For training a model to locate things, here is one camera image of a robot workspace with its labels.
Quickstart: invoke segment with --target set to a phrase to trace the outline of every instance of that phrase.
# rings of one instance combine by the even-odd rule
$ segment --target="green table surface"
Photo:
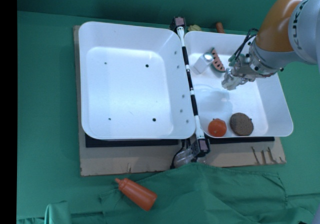
[[[99,213],[99,194],[115,187],[115,176],[80,176],[72,32],[74,25],[86,21],[110,22],[17,12],[17,220],[43,217],[48,204],[63,200],[73,214]],[[166,24],[111,22],[168,28]],[[279,173],[291,199],[320,195],[318,67],[292,63],[279,77],[294,125],[293,133],[281,139],[287,163],[234,169]],[[117,177],[136,181],[151,175]]]

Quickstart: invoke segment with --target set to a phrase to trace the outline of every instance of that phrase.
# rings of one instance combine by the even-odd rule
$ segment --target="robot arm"
[[[254,38],[248,53],[244,45]],[[259,31],[251,29],[229,59],[223,88],[236,89],[256,78],[266,78],[294,61],[318,64],[320,72],[320,0],[277,0]]]

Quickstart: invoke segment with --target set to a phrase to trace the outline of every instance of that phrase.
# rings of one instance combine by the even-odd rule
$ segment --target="brown cookie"
[[[234,113],[229,121],[232,131],[239,136],[248,136],[254,130],[251,119],[244,113]]]

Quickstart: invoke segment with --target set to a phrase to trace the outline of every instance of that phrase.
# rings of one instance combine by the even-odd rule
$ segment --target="tomato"
[[[216,118],[209,123],[208,131],[214,137],[222,137],[227,132],[227,125],[225,121]]]

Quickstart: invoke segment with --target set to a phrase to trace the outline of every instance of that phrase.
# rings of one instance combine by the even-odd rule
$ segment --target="brown handle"
[[[224,27],[221,22],[217,22],[215,27],[218,33],[225,33]]]

